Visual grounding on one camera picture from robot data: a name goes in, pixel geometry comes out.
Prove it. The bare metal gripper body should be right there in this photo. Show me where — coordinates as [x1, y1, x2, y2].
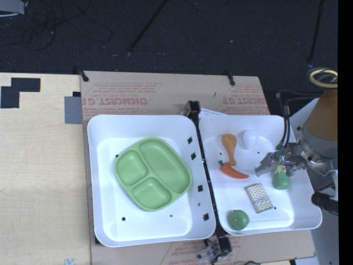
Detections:
[272, 143, 338, 176]

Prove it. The green bottle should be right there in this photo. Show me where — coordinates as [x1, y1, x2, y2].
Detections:
[272, 163, 291, 190]

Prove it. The white egg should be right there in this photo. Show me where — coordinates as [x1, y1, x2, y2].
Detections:
[241, 129, 260, 151]

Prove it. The orange carrot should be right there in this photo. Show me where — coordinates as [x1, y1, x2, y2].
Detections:
[218, 160, 250, 180]

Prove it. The white patterned carton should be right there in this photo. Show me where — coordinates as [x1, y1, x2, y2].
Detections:
[244, 183, 274, 214]

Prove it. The tan toy chicken drumstick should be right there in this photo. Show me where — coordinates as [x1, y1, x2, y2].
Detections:
[221, 133, 238, 167]

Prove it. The white plastic tray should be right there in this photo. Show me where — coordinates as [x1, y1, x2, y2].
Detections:
[87, 114, 217, 248]
[197, 114, 323, 237]

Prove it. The thin black rod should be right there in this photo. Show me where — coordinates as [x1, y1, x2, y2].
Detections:
[191, 111, 227, 240]

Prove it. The green apple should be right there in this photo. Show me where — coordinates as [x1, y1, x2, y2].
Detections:
[227, 209, 250, 231]

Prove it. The white paper sheet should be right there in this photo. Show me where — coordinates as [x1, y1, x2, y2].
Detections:
[199, 108, 230, 117]

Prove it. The green divided plate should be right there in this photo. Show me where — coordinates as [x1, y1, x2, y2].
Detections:
[113, 136, 194, 213]

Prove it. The brown cardboard board, red print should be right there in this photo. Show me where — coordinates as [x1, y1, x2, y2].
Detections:
[79, 70, 317, 265]

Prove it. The black cylinder on white bracket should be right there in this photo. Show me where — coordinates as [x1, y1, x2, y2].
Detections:
[311, 169, 339, 216]

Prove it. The black block with thin wires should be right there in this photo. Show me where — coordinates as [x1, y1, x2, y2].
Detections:
[214, 235, 233, 259]
[185, 100, 201, 119]

